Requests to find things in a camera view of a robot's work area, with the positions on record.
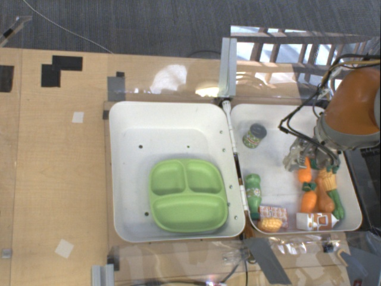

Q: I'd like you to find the orange pear-shaped toy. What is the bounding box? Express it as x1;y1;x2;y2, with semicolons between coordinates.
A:
315;176;336;215

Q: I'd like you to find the orange carrot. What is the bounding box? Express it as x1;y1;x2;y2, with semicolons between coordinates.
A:
298;156;318;185
300;181;318;215

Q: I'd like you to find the green divided plate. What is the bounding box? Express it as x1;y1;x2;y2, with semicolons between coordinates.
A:
148;158;230;234

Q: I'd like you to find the yellow corn piece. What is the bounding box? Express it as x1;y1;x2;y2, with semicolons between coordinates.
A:
257;217;283;234

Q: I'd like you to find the yellow corn with green husk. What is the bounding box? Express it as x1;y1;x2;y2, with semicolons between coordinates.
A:
316;166;346;220

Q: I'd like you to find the white plastic tray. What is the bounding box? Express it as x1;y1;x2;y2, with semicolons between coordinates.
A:
230;103;364;235
108;101;246;244

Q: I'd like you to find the green plastic bottle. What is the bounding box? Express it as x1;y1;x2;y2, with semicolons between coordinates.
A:
243;173;263;220

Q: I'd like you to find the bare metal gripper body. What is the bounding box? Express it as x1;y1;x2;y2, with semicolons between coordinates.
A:
289;137;341;168

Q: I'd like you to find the green can with grey lid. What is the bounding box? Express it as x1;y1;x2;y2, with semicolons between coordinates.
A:
242;123;268;150

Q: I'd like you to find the red and orange packet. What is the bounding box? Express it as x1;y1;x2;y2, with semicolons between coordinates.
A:
258;205;289;231

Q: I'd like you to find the white and brown carton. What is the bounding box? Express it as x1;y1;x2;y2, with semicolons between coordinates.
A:
295;212;341;232

